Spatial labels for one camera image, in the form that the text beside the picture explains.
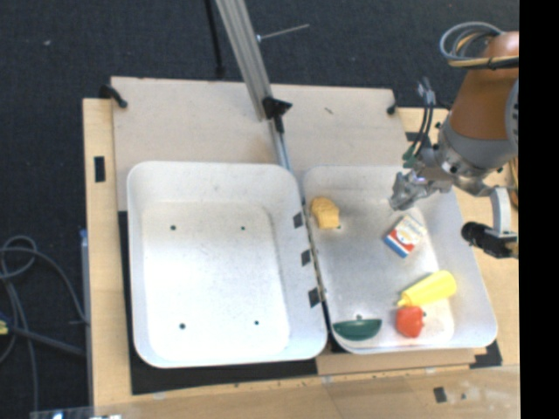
dark carpet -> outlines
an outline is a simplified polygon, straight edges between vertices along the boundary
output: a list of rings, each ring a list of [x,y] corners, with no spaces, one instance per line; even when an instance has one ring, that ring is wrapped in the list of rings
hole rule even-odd
[[[520,24],[520,0],[246,3],[259,34],[310,24],[263,42],[273,83],[388,87],[401,106],[421,105],[415,86],[422,76],[440,100],[454,98],[463,74],[438,54],[448,28],[483,21],[508,31]],[[226,79],[240,80],[219,19],[217,26]],[[32,237],[83,299],[81,100],[96,97],[111,76],[214,79],[214,67],[203,0],[0,0],[0,244]],[[30,329],[85,345],[72,301],[45,261],[37,259],[13,287]],[[0,310],[11,315],[2,285]],[[8,344],[0,336],[0,355]],[[39,409],[87,405],[85,362],[35,349]],[[0,418],[25,418],[32,408],[30,355],[26,340],[17,339],[0,363]]]

yellow bottle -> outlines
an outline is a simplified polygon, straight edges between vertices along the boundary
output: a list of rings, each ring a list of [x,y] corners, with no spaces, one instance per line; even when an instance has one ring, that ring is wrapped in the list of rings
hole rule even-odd
[[[399,307],[421,306],[451,297],[456,293],[456,279],[447,270],[435,271],[401,294]]]

cable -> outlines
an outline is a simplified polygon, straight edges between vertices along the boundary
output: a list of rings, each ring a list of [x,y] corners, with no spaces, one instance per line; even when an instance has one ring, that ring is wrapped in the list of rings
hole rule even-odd
[[[12,246],[15,243],[26,243],[28,246]],[[26,254],[30,255],[27,262],[21,266],[19,266],[16,270],[10,269],[6,262],[6,255],[14,253],[14,254]],[[66,345],[65,343],[57,342],[56,340],[48,339],[43,337],[39,334],[33,333],[27,322],[27,317],[25,315],[24,308],[21,304],[19,296],[17,294],[17,290],[12,284],[12,279],[15,277],[22,275],[26,271],[30,270],[30,268],[35,264],[37,258],[44,260],[51,268],[53,268],[58,275],[62,278],[63,282],[66,285],[66,289],[69,291],[72,301],[75,305],[76,312],[78,313],[81,320],[86,324],[89,325],[89,321],[86,318],[78,300],[78,296],[76,292],[73,290],[72,285],[70,284],[70,280],[65,275],[62,268],[56,264],[51,258],[46,256],[44,253],[37,250],[37,245],[35,241],[27,236],[14,236],[8,239],[4,243],[4,245],[0,248],[0,282],[4,285],[5,290],[8,293],[8,298],[10,299],[10,307],[13,320],[10,325],[9,321],[2,321],[3,325],[3,332],[8,332],[10,329],[12,331],[12,336],[10,339],[10,343],[3,351],[2,355],[0,355],[0,364],[5,361],[8,355],[13,350],[15,341],[16,341],[16,334],[19,334],[26,338],[27,340],[27,347],[29,350],[30,355],[30,363],[31,363],[31,377],[32,377],[32,385],[33,385],[33,408],[37,411],[38,410],[38,370],[37,370],[37,356],[35,354],[35,347],[33,340],[37,340],[48,344],[50,346],[56,347],[61,350],[66,350],[67,352],[71,352],[72,354],[79,354],[79,349],[76,347],[71,347]]]
[[[501,56],[497,58],[474,58],[467,56],[468,49],[479,42],[494,38],[504,31],[485,22],[465,22],[457,24],[445,32],[440,39],[439,49],[448,65],[467,70],[498,70],[501,68],[517,68],[520,64],[519,56]],[[447,49],[449,38],[456,36],[452,48]]]

small box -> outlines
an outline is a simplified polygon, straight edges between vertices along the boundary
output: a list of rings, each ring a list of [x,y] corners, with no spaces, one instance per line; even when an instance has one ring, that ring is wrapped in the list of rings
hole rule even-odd
[[[406,215],[384,238],[384,242],[400,257],[406,258],[425,234],[427,229],[416,219]]]

red tomato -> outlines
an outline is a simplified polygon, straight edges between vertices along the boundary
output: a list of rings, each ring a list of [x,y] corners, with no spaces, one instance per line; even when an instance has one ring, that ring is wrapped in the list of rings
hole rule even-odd
[[[423,328],[423,309],[418,306],[402,307],[396,313],[396,329],[405,337],[415,339]]]

